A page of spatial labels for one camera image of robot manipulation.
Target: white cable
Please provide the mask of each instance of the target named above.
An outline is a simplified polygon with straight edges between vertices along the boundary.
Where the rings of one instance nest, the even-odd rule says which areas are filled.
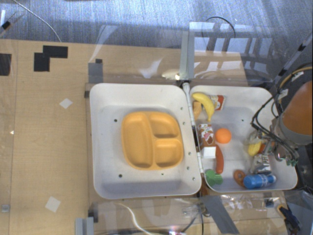
[[[40,21],[42,21],[43,23],[45,23],[46,25],[48,25],[48,27],[53,31],[53,33],[56,35],[56,37],[58,38],[58,40],[60,42],[61,41],[61,38],[59,37],[58,33],[54,30],[54,28],[52,28],[52,26],[47,22],[45,21],[44,19],[42,19],[40,16],[38,16],[37,14],[35,14],[34,12],[32,12],[30,9],[26,8],[24,5],[22,5],[21,3],[19,3],[18,1],[16,0],[12,0],[13,2],[17,3],[20,7],[22,7],[23,9],[27,10],[30,14],[34,15],[36,18],[38,18]]]

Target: toy banana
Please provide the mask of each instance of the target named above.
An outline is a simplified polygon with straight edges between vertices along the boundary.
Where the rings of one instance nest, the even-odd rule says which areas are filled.
[[[210,122],[211,117],[215,111],[215,107],[212,100],[206,94],[200,92],[193,93],[192,98],[200,102],[204,106],[204,109],[207,113],[207,120]]]

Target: blue plastic bottle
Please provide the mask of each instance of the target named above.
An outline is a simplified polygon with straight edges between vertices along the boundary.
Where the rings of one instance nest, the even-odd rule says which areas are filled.
[[[264,175],[264,174],[256,174],[256,175],[248,175],[244,178],[244,185],[248,189],[261,188],[265,187],[270,183],[276,182],[276,177],[273,175]]]

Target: toy orange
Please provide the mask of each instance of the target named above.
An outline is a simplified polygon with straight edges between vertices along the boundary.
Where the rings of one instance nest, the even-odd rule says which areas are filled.
[[[215,133],[215,140],[219,143],[228,143],[231,140],[231,132],[226,128],[218,129]]]

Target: white sticker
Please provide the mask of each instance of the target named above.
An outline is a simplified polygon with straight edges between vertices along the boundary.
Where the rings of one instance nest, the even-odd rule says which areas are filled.
[[[64,99],[60,105],[64,108],[67,109],[73,102],[69,100],[68,98]]]
[[[296,73],[295,75],[292,76],[291,81],[293,82],[294,80],[296,80],[299,76],[301,76],[303,74],[304,74],[303,71]]]
[[[52,212],[56,212],[57,209],[59,208],[60,203],[61,203],[60,200],[57,200],[56,198],[51,196],[45,207]]]
[[[288,95],[288,89],[282,90],[282,92],[278,96],[278,100],[284,98],[287,95]]]

